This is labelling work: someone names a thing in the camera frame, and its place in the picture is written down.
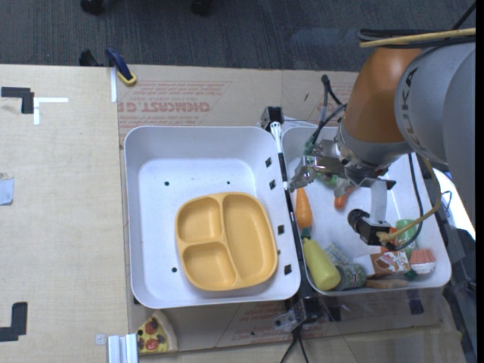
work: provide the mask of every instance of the pizza slice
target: pizza slice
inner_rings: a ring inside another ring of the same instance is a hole
[[[156,310],[137,330],[139,355],[154,355],[178,350],[175,331],[168,318]]]

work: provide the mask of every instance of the orange carrot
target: orange carrot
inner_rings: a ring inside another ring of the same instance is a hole
[[[348,197],[349,193],[353,191],[353,187],[350,187],[346,190],[346,193],[342,197],[335,197],[334,198],[334,208],[335,209],[343,209],[346,204],[346,198]]]
[[[308,195],[304,188],[297,188],[296,191],[296,220],[299,228],[312,225],[312,211],[309,205]]]

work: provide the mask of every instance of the yellow plate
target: yellow plate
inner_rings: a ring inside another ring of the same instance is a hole
[[[278,264],[275,239],[262,204],[241,192],[189,200],[175,221],[185,274],[202,290],[233,290],[267,281]]]

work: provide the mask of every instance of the black tape mark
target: black tape mark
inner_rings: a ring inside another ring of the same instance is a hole
[[[12,305],[10,327],[0,327],[0,342],[14,342],[20,335],[27,333],[27,303],[16,302]]]
[[[22,113],[33,114],[33,93],[29,88],[2,87],[2,97],[22,98]]]

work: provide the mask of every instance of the white tape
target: white tape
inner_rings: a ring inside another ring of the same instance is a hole
[[[34,97],[33,99],[33,124],[40,125],[40,104],[53,104],[69,102],[69,98],[64,97]]]
[[[117,101],[116,69],[111,68],[111,102]]]

